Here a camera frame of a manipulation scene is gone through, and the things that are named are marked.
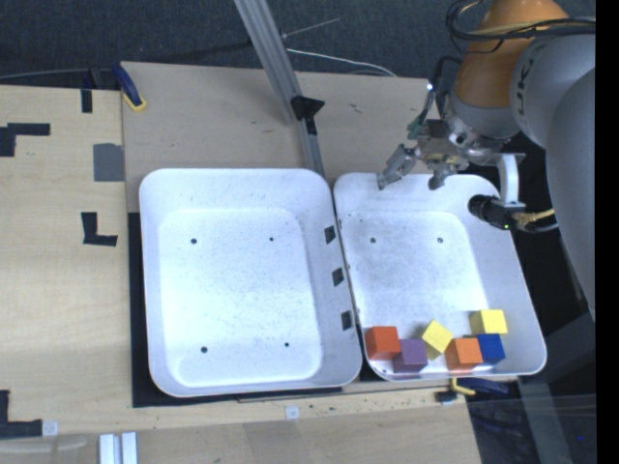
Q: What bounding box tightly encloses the purple cube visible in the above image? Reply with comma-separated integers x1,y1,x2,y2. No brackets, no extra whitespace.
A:
392,337,429,375

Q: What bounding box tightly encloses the black cylinder on white bracket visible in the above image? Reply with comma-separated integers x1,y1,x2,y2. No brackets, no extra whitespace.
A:
467,152,529,234

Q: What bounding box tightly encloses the yellow cube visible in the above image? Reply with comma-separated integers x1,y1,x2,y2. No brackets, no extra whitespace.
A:
468,308,510,336
420,319,455,362

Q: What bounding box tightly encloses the blue cube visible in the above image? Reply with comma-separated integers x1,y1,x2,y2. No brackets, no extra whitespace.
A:
476,333,507,363

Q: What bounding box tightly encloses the pale wood board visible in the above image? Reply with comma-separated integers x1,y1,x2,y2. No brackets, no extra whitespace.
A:
119,60,521,405

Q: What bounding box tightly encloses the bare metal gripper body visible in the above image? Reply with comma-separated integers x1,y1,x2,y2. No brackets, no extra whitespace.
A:
414,119,505,170

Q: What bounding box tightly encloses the white plastic tray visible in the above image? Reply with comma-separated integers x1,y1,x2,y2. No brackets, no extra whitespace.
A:
332,171,548,383
138,167,365,399

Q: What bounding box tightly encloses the orange cube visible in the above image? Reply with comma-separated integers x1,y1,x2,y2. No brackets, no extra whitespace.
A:
444,336,486,372
364,325,403,362

